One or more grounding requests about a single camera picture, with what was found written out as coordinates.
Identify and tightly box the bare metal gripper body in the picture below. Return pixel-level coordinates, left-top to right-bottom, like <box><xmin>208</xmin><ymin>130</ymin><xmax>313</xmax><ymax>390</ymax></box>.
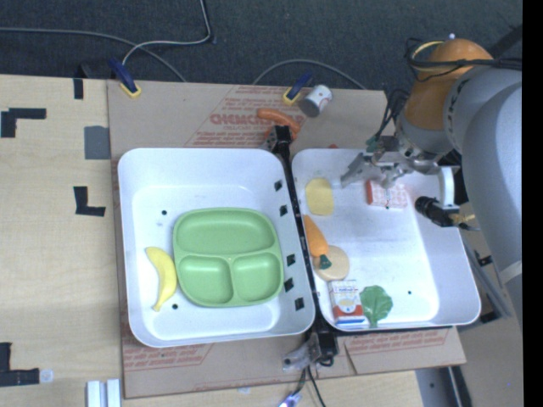
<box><xmin>365</xmin><ymin>136</ymin><xmax>441</xmax><ymax>175</ymax></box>

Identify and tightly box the red and white packet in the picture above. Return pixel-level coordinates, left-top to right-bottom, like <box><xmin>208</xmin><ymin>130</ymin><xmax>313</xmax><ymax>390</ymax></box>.
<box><xmin>365</xmin><ymin>179</ymin><xmax>410</xmax><ymax>212</ymax></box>

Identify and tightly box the yellow cheese slice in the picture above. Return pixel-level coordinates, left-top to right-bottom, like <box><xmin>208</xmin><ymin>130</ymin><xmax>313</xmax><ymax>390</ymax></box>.
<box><xmin>305</xmin><ymin>177</ymin><xmax>335</xmax><ymax>217</ymax></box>

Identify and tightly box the white plastic tray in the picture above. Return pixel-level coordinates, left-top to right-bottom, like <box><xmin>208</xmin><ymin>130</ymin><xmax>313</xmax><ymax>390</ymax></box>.
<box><xmin>291</xmin><ymin>147</ymin><xmax>483</xmax><ymax>332</ymax></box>
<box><xmin>117</xmin><ymin>147</ymin><xmax>316</xmax><ymax>349</ymax></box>

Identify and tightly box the thin black rod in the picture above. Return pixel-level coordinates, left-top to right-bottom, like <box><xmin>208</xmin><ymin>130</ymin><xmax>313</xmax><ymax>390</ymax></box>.
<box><xmin>279</xmin><ymin>142</ymin><xmax>330</xmax><ymax>343</ymax></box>

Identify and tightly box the orange carrot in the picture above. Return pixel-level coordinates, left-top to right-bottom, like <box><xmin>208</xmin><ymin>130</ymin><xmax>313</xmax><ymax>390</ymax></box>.
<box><xmin>302</xmin><ymin>214</ymin><xmax>333</xmax><ymax>270</ymax></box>

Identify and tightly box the white can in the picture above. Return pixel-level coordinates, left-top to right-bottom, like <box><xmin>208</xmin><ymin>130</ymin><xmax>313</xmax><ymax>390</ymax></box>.
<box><xmin>296</xmin><ymin>84</ymin><xmax>333</xmax><ymax>119</ymax></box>

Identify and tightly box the orange sausage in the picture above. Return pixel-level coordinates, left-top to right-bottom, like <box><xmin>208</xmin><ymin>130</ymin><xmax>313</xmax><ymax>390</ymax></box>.
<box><xmin>256</xmin><ymin>107</ymin><xmax>303</xmax><ymax>136</ymax></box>

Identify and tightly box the beige round biscuit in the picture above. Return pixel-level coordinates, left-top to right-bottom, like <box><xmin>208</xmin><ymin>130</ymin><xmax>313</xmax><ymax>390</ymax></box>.
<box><xmin>312</xmin><ymin>244</ymin><xmax>351</xmax><ymax>283</ymax></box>

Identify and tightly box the green lettuce leaf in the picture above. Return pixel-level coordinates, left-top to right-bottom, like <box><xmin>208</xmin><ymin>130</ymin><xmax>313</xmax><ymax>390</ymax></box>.
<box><xmin>359</xmin><ymin>285</ymin><xmax>395</xmax><ymax>329</ymax></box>

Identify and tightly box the orange and white carton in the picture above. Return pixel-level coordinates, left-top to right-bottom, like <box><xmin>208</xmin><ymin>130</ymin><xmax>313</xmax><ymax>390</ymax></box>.
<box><xmin>327</xmin><ymin>278</ymin><xmax>371</xmax><ymax>330</ymax></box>

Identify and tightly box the green divided plate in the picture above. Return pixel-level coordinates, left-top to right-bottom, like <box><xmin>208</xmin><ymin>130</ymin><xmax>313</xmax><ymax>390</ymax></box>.
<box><xmin>172</xmin><ymin>207</ymin><xmax>285</xmax><ymax>309</ymax></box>

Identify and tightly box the brown cardboard board, red print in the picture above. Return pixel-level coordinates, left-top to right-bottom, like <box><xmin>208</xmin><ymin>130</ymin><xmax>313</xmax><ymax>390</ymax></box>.
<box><xmin>105</xmin><ymin>78</ymin><xmax>467</xmax><ymax>400</ymax></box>

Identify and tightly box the yellow banana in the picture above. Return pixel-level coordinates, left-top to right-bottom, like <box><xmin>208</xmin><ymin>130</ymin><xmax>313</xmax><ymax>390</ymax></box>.
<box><xmin>144</xmin><ymin>246</ymin><xmax>178</xmax><ymax>313</ymax></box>

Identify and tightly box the black cylinder on white bracket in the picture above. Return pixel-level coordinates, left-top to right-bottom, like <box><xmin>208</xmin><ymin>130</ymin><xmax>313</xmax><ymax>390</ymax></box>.
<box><xmin>414</xmin><ymin>165</ymin><xmax>462</xmax><ymax>228</ymax></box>

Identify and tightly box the black block with thin wires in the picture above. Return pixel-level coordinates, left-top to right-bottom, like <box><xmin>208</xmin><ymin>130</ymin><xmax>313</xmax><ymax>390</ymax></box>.
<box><xmin>311</xmin><ymin>331</ymin><xmax>340</xmax><ymax>366</ymax></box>
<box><xmin>266</xmin><ymin>125</ymin><xmax>294</xmax><ymax>154</ymax></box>

